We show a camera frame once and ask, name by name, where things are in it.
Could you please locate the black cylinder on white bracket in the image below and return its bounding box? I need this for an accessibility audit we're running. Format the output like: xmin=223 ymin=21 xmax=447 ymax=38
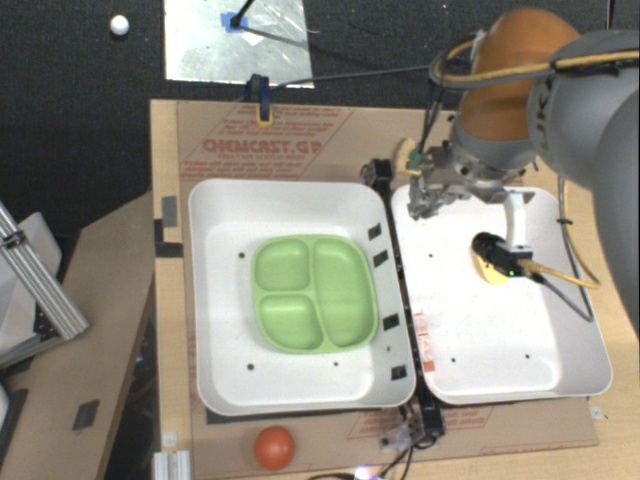
xmin=471 ymin=187 xmax=536 ymax=280

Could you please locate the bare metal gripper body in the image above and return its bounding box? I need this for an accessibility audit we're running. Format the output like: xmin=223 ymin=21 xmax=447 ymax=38
xmin=415 ymin=143 xmax=507 ymax=203

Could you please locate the yellow round toy food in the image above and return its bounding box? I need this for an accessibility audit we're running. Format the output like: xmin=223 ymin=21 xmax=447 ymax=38
xmin=474 ymin=256 xmax=509 ymax=288

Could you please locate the black block with thin wires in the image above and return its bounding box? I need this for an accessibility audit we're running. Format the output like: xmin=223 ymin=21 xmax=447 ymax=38
xmin=361 ymin=157 xmax=395 ymax=188
xmin=418 ymin=401 xmax=446 ymax=440

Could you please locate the brown cardboard board red print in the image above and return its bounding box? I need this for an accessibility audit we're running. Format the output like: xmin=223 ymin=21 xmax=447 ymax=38
xmin=175 ymin=99 xmax=601 ymax=468

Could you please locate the orange ball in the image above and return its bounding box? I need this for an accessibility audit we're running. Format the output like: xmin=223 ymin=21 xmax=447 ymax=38
xmin=252 ymin=425 xmax=297 ymax=472

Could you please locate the white plastic tray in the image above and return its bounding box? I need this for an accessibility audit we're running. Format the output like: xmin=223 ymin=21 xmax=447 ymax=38
xmin=187 ymin=177 xmax=418 ymax=417
xmin=391 ymin=183 xmax=614 ymax=406

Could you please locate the green divided plate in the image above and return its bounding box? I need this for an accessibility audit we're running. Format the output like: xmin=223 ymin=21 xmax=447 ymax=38
xmin=250 ymin=233 xmax=379 ymax=356

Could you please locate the thin black rod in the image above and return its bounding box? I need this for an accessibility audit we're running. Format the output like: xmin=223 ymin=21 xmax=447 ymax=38
xmin=378 ymin=181 xmax=437 ymax=415

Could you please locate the cream toy food piece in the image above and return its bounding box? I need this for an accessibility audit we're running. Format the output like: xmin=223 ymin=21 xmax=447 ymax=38
xmin=393 ymin=137 xmax=418 ymax=176

